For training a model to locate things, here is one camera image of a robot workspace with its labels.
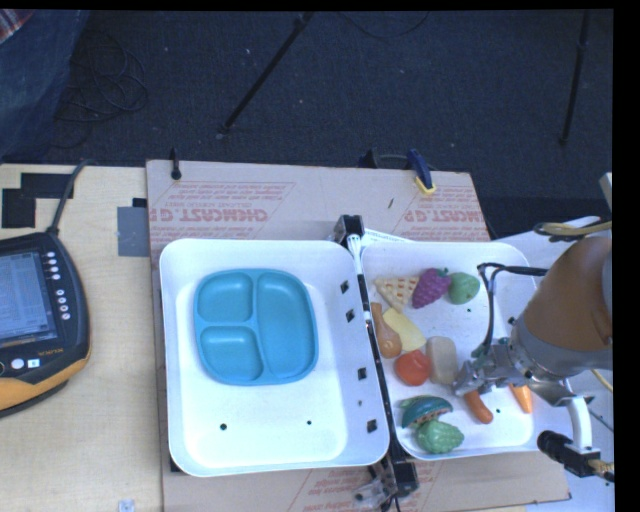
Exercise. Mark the black tripod leg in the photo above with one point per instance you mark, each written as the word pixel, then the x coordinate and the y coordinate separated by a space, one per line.
pixel 575 75
pixel 270 72

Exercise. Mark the white plastic tray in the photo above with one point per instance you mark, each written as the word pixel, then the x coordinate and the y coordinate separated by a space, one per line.
pixel 270 430
pixel 460 320

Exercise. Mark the thin black and white rod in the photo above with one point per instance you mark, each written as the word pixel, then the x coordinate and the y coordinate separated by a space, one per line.
pixel 376 340

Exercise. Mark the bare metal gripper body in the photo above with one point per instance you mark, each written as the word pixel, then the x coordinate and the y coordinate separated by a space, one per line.
pixel 502 364

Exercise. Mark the black cylinder on white bracket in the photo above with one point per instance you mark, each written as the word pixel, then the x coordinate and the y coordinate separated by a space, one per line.
pixel 580 420

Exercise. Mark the red tomato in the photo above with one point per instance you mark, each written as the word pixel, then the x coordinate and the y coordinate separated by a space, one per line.
pixel 413 369

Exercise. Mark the purple grapes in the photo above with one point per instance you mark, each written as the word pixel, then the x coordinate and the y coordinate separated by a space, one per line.
pixel 429 290

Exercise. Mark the brown chicken drumstick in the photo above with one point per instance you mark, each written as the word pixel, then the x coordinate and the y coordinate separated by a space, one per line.
pixel 389 340

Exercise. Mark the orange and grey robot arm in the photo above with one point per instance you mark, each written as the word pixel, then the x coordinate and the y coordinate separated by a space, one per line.
pixel 570 300

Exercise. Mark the green toy lettuce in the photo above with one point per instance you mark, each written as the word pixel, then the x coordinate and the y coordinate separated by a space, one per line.
pixel 440 437

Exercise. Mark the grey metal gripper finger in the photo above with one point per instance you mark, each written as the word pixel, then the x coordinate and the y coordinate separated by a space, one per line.
pixel 465 380
pixel 486 386

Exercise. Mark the yellow cheese wedge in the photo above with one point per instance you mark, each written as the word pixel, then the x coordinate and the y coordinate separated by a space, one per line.
pixel 410 334

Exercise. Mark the brown cardboard board red print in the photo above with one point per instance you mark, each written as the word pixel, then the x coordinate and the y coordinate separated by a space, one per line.
pixel 300 200

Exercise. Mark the green toy pepper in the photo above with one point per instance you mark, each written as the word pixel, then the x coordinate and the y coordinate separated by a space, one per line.
pixel 464 288

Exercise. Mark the blue divided plate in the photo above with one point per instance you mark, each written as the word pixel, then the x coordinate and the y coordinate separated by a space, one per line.
pixel 280 320

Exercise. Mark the beige bread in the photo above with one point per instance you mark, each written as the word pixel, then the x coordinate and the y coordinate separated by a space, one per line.
pixel 442 360

